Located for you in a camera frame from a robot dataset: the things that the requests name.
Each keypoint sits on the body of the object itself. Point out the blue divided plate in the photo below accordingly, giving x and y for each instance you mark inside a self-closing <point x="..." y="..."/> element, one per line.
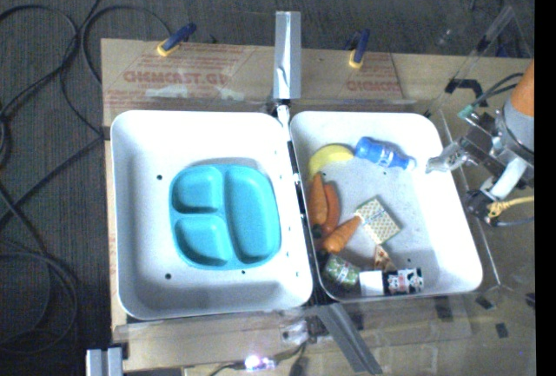
<point x="249" y="213"/>

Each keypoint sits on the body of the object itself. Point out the green patterned packet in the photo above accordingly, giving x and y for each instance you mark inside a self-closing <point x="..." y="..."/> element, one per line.
<point x="378" y="221"/>

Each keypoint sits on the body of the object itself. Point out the yellow banana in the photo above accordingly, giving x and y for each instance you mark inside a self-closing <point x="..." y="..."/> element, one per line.
<point x="328" y="155"/>

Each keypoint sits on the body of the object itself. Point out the black and white carton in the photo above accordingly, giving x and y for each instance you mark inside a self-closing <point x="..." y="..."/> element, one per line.
<point x="397" y="282"/>

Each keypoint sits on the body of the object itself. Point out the blue plastic bottle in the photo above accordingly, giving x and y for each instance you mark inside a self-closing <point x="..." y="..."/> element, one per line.
<point x="380" y="153"/>

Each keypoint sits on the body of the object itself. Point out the green can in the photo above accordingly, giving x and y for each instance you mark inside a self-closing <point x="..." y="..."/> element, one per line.
<point x="342" y="272"/>

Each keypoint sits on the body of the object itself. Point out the orange carrot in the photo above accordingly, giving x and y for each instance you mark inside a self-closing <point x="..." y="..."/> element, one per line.
<point x="332" y="209"/>
<point x="317" y="200"/>
<point x="341" y="235"/>

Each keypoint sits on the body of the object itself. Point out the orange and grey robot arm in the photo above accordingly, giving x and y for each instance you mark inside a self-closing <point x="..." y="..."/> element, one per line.
<point x="523" y="105"/>

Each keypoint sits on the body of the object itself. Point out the white plastic tray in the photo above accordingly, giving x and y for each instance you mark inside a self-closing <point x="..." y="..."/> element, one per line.
<point x="434" y="226"/>
<point x="139" y="213"/>

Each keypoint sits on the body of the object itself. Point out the brown cardboard board red print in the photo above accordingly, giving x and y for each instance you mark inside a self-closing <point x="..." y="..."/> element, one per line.
<point x="260" y="70"/>

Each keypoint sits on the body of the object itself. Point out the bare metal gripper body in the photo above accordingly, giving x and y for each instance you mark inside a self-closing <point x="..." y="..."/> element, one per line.
<point x="480" y="144"/>

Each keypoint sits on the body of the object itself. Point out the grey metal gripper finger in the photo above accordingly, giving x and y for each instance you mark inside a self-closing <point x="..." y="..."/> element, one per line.
<point x="452" y="149"/>
<point x="441" y="163"/>

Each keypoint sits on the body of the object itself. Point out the brown triangular packet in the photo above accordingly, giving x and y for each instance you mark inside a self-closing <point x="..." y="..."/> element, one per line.
<point x="383" y="260"/>

